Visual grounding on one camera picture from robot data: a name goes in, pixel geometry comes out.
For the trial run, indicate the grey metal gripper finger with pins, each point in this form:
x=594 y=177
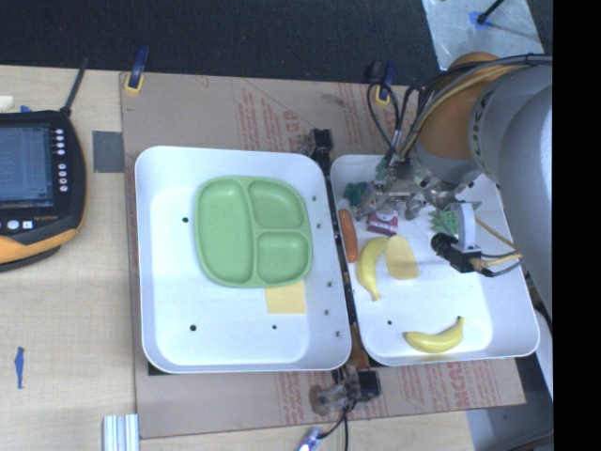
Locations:
x=364 y=207
x=414 y=210

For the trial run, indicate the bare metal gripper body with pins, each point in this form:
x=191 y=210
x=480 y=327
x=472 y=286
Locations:
x=413 y=191

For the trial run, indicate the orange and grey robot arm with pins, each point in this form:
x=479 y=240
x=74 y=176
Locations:
x=512 y=129

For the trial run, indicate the green broccoli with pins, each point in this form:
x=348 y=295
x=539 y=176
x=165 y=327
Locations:
x=354 y=191

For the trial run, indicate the red and white can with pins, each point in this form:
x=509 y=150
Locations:
x=382 y=224

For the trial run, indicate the orange carrot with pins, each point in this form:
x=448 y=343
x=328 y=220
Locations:
x=348 y=235

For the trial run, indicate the yellow oval slice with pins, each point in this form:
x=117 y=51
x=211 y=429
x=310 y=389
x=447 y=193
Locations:
x=401 y=259

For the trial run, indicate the yellow banana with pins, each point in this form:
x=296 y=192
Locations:
x=368 y=266
x=434 y=341

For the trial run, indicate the white plastic tray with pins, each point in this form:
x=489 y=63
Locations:
x=436 y=299
x=225 y=331

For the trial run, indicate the yellow flat square slice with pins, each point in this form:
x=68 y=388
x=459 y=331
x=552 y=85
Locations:
x=286 y=301

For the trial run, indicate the green divided plate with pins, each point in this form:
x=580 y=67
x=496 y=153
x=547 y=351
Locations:
x=225 y=233

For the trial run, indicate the brown cardboard board red print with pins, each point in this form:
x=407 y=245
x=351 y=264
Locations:
x=188 y=106

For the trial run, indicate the black cylinder on white bracket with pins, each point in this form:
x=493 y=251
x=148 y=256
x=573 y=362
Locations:
x=454 y=249

